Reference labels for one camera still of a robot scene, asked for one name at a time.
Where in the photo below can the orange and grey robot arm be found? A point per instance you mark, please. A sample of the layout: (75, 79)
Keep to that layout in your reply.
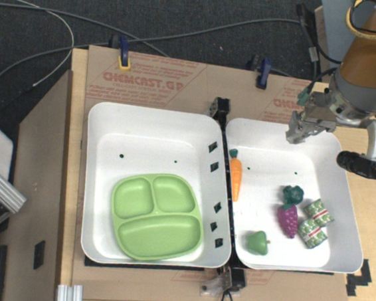
(367, 62)

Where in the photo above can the black cylinder on white bracket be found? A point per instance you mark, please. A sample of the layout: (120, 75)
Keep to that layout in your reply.
(362, 155)

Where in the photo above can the orange carrot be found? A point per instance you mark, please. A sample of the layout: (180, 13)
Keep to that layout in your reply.
(235, 176)

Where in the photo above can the thin black rod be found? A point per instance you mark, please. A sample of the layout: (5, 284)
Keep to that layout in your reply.
(228, 171)

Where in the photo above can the green divided plate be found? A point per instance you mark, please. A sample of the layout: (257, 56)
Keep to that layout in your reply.
(157, 217)

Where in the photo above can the purple grapes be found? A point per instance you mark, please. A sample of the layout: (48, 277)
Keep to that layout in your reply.
(287, 220)

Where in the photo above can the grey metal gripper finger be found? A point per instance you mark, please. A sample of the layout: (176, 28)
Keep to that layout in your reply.
(293, 129)
(305, 132)

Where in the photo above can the green pepper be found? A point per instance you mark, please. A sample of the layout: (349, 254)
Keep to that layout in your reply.
(258, 243)

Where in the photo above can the green and red can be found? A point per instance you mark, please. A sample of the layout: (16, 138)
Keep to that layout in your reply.
(312, 233)
(319, 212)

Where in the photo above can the white plastic tray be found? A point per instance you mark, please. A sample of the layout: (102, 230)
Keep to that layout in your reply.
(149, 135)
(273, 162)

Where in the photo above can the brown cardboard board red print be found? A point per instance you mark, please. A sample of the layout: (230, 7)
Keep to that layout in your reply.
(148, 85)

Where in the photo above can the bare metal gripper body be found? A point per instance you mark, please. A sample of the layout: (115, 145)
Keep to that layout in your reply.
(322, 112)

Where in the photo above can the green broccoli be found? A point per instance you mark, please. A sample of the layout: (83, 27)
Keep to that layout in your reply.
(293, 193)

